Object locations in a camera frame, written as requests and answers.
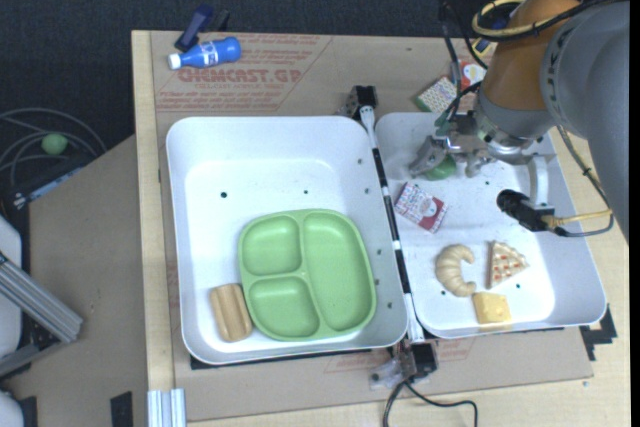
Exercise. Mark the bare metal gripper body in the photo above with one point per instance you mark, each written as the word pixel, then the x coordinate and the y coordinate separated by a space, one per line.
pixel 505 151

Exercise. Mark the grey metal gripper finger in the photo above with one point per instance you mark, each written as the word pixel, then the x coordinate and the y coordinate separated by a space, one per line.
pixel 428 156
pixel 473 166

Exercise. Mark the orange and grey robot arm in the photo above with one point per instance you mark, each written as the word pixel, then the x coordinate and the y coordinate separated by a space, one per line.
pixel 585 80

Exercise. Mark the green round object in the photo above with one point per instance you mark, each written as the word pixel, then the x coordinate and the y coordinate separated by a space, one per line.
pixel 444 171

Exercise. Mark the white and red carton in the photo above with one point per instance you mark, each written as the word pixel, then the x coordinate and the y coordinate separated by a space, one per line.
pixel 420 207

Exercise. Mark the white plastic tray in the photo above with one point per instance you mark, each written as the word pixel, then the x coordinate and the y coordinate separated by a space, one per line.
pixel 260 165
pixel 470 225

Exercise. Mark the thin black and white rod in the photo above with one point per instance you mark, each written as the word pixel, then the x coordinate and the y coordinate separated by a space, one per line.
pixel 389 200

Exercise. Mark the colourful patterned packet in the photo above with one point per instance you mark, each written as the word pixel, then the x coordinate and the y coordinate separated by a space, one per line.
pixel 436 95

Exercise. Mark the white and orange carton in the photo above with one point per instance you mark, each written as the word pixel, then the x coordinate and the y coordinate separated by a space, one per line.
pixel 472 74

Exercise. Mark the pizza slice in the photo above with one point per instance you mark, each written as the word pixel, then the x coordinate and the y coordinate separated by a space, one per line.
pixel 504 264

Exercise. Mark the beige croissant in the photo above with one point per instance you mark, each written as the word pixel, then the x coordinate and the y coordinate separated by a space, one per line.
pixel 449 272

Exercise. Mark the brown cardboard board red print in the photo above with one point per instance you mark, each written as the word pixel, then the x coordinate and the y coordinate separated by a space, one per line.
pixel 320 65

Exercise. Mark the yellow cheese wedge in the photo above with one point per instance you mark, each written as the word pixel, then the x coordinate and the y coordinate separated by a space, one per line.
pixel 492 309

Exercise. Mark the green divided plate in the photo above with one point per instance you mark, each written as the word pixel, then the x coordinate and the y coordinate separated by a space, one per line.
pixel 330 265

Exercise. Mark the blue bottle white cap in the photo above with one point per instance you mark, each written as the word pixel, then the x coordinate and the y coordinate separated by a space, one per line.
pixel 210 52

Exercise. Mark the tan hot dog bun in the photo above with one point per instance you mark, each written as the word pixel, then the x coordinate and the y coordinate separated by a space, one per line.
pixel 231 312

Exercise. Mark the green ball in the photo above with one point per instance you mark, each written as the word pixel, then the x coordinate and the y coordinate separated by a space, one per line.
pixel 54 143

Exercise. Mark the black cylinder on white bracket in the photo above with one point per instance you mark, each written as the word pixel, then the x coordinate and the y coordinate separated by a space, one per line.
pixel 522 210

